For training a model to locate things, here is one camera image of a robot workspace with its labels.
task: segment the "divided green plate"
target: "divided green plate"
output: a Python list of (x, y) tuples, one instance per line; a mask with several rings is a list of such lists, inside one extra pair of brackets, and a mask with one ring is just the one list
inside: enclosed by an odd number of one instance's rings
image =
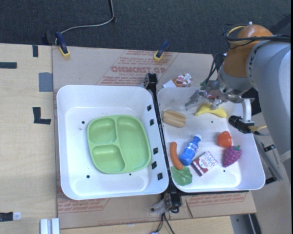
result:
[(147, 134), (136, 117), (96, 118), (88, 125), (87, 137), (92, 162), (103, 173), (130, 173), (151, 161)]

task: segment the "hot dog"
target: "hot dog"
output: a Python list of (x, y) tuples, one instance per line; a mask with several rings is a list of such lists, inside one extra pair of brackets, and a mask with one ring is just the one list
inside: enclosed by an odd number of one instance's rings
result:
[(170, 158), (173, 163), (173, 165), (176, 167), (177, 170), (183, 169), (183, 164), (180, 162), (178, 156), (177, 156), (177, 143), (172, 142), (169, 147), (169, 153), (170, 153)]

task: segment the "wooden surface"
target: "wooden surface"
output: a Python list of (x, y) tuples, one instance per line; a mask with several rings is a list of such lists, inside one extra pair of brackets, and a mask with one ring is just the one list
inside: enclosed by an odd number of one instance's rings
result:
[[(0, 233), (39, 233), (39, 220), (57, 217), (53, 92), (39, 92), (39, 73), (52, 73), (51, 47), (0, 44), (0, 212), (20, 212), (21, 220), (0, 223)], [(51, 124), (35, 124), (33, 107)], [(229, 216), (170, 221), (177, 234), (232, 234)], [(158, 223), (61, 230), (70, 233), (150, 233)], [(170, 233), (165, 224), (161, 234)]]

